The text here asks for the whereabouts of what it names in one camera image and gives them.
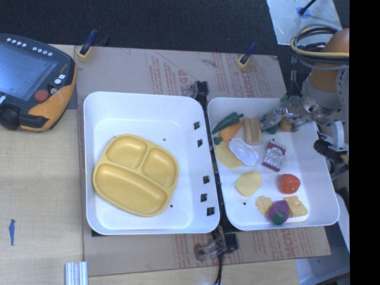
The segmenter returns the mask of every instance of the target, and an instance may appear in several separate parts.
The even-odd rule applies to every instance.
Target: white container
[[[121,210],[94,190],[94,168],[110,140],[134,134],[165,148],[178,161],[179,176],[168,206],[141,217]],[[205,118],[190,97],[95,92],[84,101],[86,211],[103,235],[208,233],[220,218]]]
[[[208,104],[211,129],[232,112],[243,113],[244,118],[257,118],[260,121],[272,108],[278,107],[279,103],[279,99],[212,99]],[[326,226],[338,220],[339,206],[325,157],[314,150],[314,142],[318,140],[316,130],[315,123],[307,123],[297,132],[277,130],[274,135],[263,132],[261,144],[253,145],[259,153],[259,159],[254,167],[239,166],[229,169],[217,161],[226,214],[232,225],[248,231]],[[244,139],[242,128],[236,137]],[[261,164],[265,148],[272,139],[286,147],[283,165],[279,172]],[[244,197],[236,189],[235,181],[243,173],[253,170],[261,174],[263,183],[253,195]],[[301,181],[301,186],[294,194],[283,194],[278,188],[279,178],[285,173],[291,173]],[[308,213],[305,216],[289,218],[282,225],[276,225],[257,209],[255,201],[261,195],[271,198],[272,201],[297,195],[308,209]]]

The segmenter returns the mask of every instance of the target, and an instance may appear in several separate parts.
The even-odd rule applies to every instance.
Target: red button
[[[49,93],[46,90],[38,90],[35,92],[34,98],[38,103],[43,103],[49,98]]]

